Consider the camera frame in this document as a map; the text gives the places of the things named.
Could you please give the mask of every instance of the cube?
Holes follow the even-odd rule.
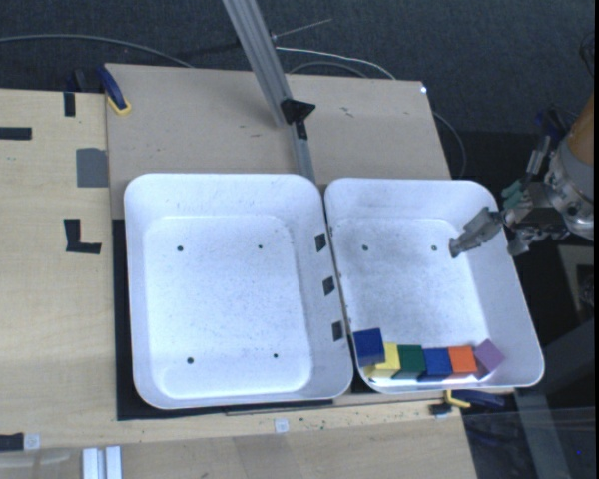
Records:
[[[492,373],[506,358],[490,339],[484,340],[473,350],[477,362],[477,378],[481,379]]]
[[[359,367],[375,365],[386,360],[379,328],[356,331],[352,334]]]
[[[383,344],[385,361],[375,365],[368,365],[364,368],[364,374],[372,379],[390,378],[399,370],[399,353],[397,344],[394,342],[385,342]]]
[[[448,355],[452,365],[451,379],[466,378],[477,372],[477,362],[472,346],[449,346]]]
[[[421,346],[400,344],[397,346],[399,353],[399,370],[392,379],[417,379],[426,371],[426,362],[423,359]]]
[[[426,372],[421,374],[417,381],[441,381],[452,374],[452,364],[447,348],[424,349],[423,359],[426,363]]]

